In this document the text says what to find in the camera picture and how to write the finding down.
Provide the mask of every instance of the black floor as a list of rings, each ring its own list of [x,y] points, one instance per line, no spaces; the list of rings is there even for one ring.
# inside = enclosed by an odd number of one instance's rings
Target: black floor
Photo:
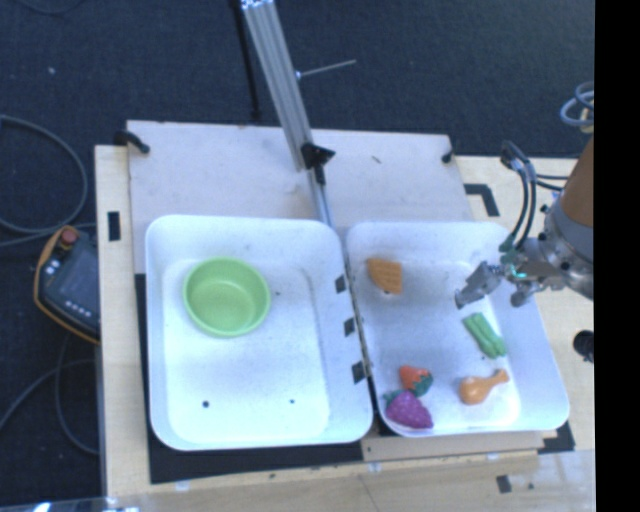
[[[0,421],[56,367],[65,332],[34,305],[41,228],[95,218],[93,148],[128,119],[248,123],[252,102],[229,1],[20,0],[0,2],[0,115],[52,131],[59,145],[5,119],[0,127]],[[33,7],[61,9],[42,14]],[[314,128],[442,133],[465,155],[497,155],[511,139],[529,156],[577,156],[588,136],[561,106],[594,80],[595,0],[280,0],[299,71],[355,59],[304,78]],[[277,118],[257,67],[259,123]],[[72,339],[66,361],[92,359]],[[99,496],[100,461],[72,444],[48,379],[0,428],[0,507]],[[69,426],[97,446],[95,369],[66,370]]]

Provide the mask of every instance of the white tray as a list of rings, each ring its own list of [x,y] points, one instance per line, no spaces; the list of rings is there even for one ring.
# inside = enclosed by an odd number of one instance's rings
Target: white tray
[[[376,399],[389,427],[407,437],[553,430],[569,415],[569,402],[535,300],[510,305],[515,287],[503,282],[489,297],[458,310],[456,289],[483,260],[498,263],[507,231],[481,222],[365,222],[351,228],[346,248],[363,322]],[[371,257],[403,266],[403,292],[386,294],[369,278]],[[507,356],[484,356],[462,318],[482,312],[501,334]],[[384,415],[383,395],[401,388],[398,369],[409,364],[431,371],[434,382],[421,398],[434,428],[414,430]],[[479,405],[458,396],[460,380],[505,368],[510,382]]]
[[[151,424],[178,450],[346,443],[372,421],[340,241],[316,221],[169,215],[146,232]],[[181,299],[184,276],[214,256],[265,277],[270,312],[255,331],[200,331]]]

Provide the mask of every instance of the bowl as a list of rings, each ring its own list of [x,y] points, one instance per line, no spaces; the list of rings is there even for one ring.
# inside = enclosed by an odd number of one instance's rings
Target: bowl
[[[264,321],[271,293],[253,266],[236,258],[218,257],[189,271],[183,301],[200,329],[213,336],[235,337],[253,331]]]

